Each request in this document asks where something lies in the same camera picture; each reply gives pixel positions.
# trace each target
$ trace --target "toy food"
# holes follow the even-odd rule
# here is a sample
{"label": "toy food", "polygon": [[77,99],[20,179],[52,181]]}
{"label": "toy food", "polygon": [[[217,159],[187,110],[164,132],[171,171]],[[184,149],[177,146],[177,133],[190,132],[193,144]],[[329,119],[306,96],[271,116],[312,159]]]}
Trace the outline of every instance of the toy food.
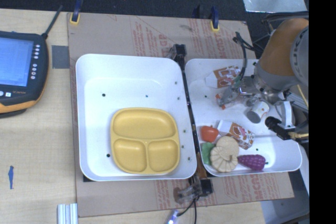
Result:
{"label": "toy food", "polygon": [[205,142],[202,144],[202,160],[204,164],[211,165],[210,161],[210,151],[213,149],[215,145],[210,142]]}
{"label": "toy food", "polygon": [[232,85],[240,73],[238,66],[228,66],[216,69],[205,78],[205,84],[212,88],[222,88]]}
{"label": "toy food", "polygon": [[247,150],[254,140],[254,133],[235,122],[220,120],[217,127],[220,135],[232,136],[238,141],[238,145]]}
{"label": "toy food", "polygon": [[231,172],[238,164],[239,146],[230,136],[221,137],[210,151],[212,167],[219,172]]}
{"label": "toy food", "polygon": [[211,126],[201,127],[201,138],[206,142],[214,142],[219,134],[219,130]]}
{"label": "toy food", "polygon": [[262,170],[265,167],[266,159],[259,154],[241,155],[237,157],[238,162],[253,170]]}

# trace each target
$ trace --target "cardboard sheet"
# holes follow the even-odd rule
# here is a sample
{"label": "cardboard sheet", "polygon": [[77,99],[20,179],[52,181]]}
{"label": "cardboard sheet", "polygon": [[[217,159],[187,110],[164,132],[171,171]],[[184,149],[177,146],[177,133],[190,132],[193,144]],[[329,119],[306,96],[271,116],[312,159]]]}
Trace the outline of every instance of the cardboard sheet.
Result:
{"label": "cardboard sheet", "polygon": [[[92,182],[79,166],[75,64],[88,53],[166,57],[174,44],[186,45],[186,61],[193,58],[240,59],[243,52],[233,42],[235,32],[251,44],[244,22],[219,21],[212,31],[207,19],[85,14],[78,25],[68,23],[72,120],[75,145],[76,191],[79,217],[184,208],[174,200],[175,189],[188,186],[188,180],[139,180]],[[253,51],[247,51],[254,59]],[[288,173],[213,177],[214,192],[197,202],[198,206],[292,198]]]}

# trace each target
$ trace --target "toy tomato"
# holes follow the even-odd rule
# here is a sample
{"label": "toy tomato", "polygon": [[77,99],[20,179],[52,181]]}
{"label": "toy tomato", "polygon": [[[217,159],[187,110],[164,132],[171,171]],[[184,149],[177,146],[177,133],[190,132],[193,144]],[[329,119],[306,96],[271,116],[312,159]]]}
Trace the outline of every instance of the toy tomato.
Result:
{"label": "toy tomato", "polygon": [[201,127],[201,138],[206,142],[214,142],[218,136],[219,131],[216,128],[210,126]]}

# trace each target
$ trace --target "wooden table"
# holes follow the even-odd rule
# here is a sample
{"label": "wooden table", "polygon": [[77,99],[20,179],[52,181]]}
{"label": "wooden table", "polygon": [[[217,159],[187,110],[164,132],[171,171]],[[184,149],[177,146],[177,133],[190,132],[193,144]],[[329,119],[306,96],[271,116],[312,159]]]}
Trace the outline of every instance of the wooden table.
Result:
{"label": "wooden table", "polygon": [[[0,30],[42,34],[55,12],[0,9]],[[47,44],[68,46],[61,12]],[[0,119],[0,223],[57,223],[57,205],[76,203],[69,69],[53,69],[42,99],[23,114]],[[14,167],[13,189],[8,172]],[[163,223],[169,210],[79,218],[78,223]],[[265,223],[260,202],[197,208],[197,223]],[[194,223],[191,208],[179,223]]]}

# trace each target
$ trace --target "white tray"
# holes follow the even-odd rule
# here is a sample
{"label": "white tray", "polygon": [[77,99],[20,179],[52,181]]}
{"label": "white tray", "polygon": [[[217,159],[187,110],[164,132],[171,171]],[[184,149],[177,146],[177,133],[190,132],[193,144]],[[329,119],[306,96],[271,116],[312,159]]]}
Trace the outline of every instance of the white tray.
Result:
{"label": "white tray", "polygon": [[[248,60],[248,67],[245,75],[253,74],[253,62]],[[196,130],[198,133],[198,142],[200,146],[204,141],[200,136],[200,127],[203,125],[212,125],[216,127],[220,120],[236,122],[244,128],[255,134],[254,142],[251,148],[244,150],[239,148],[239,154],[260,154],[266,158],[268,164],[262,171],[253,171],[238,164],[237,167],[229,173],[220,173],[210,165],[204,164],[206,170],[214,176],[232,176],[243,174],[260,174],[273,172],[288,172],[297,170],[301,166],[302,156],[297,142],[293,140],[282,140],[275,132],[265,126],[265,118],[273,116],[280,119],[275,108],[272,107],[262,121],[258,124],[252,123],[247,117],[248,107],[243,104],[237,104],[231,108],[222,110],[217,104],[215,95],[222,93],[224,88],[215,89],[205,85],[205,77],[212,71],[237,65],[240,68],[243,65],[242,59],[192,59],[186,63],[185,73],[187,77],[188,91],[190,95],[191,106],[195,119]]]}
{"label": "white tray", "polygon": [[[87,54],[76,63],[79,160],[95,181],[186,179],[196,171],[196,154],[179,65],[167,58]],[[167,174],[122,171],[113,161],[110,121],[123,108],[162,109],[176,121],[180,162]]]}

